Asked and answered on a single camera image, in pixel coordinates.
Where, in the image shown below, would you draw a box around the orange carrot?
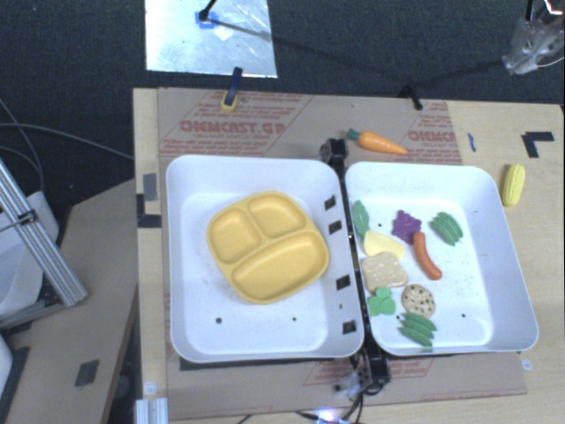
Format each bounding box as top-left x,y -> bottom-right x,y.
346,127 -> 409,156

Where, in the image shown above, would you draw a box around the yellow divided plate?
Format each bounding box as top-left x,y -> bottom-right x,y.
206,191 -> 331,306

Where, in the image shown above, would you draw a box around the yellow corn cob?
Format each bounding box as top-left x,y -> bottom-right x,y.
501,163 -> 527,208

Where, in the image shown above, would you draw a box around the tan bread slice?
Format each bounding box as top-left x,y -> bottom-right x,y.
360,251 -> 409,295

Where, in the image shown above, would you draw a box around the yellow cheese wedge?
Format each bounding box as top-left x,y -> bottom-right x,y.
363,230 -> 405,261

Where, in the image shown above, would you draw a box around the tan chocolate chip biscuit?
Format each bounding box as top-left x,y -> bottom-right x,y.
400,284 -> 437,318

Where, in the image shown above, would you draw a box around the thin black rod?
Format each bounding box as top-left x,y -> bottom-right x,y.
334,159 -> 379,361

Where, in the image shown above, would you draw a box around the green pea pods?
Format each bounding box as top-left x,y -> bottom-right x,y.
396,312 -> 438,348
429,211 -> 464,247

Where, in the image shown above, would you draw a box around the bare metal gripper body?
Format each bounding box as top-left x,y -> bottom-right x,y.
501,15 -> 565,77

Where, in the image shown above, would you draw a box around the green broccoli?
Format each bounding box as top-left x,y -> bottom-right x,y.
366,286 -> 397,317

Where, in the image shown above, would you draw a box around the purple grapes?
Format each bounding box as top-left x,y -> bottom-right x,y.
391,209 -> 423,243

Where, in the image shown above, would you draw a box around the brown cardboard board red print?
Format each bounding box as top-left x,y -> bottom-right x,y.
156,87 -> 529,421

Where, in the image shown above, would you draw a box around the white plastic tray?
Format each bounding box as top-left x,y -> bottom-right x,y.
165,154 -> 366,365
343,161 -> 540,356

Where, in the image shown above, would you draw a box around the green lettuce leaf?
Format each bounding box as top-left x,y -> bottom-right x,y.
351,200 -> 372,239

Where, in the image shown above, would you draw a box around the orange sausage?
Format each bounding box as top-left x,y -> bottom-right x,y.
412,231 -> 443,281

